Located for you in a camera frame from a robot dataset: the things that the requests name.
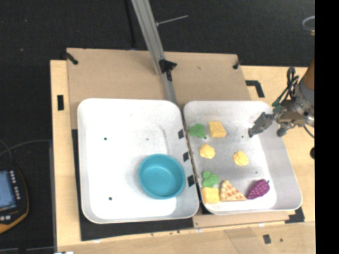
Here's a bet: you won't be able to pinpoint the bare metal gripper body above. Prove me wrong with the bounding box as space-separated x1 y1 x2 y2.
272 99 315 129

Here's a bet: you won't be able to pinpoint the white plastic tray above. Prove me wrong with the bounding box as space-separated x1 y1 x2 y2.
182 100 304 216
76 97 200 224

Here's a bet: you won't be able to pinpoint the yellow lumpy toy food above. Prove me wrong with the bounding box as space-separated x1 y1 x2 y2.
233 150 250 167
199 143 216 160

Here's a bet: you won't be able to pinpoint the yellow bread slice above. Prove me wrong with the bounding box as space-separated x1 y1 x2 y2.
208 120 227 139
201 186 221 204

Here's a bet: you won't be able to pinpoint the purple grapes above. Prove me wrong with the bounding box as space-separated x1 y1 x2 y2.
246 178 271 200

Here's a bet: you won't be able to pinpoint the green broccoli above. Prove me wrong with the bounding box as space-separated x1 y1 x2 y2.
201 170 220 188
188 123 207 139

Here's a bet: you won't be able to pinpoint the pizza slice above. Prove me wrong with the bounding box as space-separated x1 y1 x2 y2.
219 179 247 202

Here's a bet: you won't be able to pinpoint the thin black and white rod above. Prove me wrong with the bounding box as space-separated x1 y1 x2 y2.
181 112 200 188

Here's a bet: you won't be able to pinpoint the blue bowl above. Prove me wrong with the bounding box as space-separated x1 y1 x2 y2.
138 153 186 200

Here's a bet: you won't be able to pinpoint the brown cardboard board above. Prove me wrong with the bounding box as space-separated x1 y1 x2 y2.
65 47 291 229

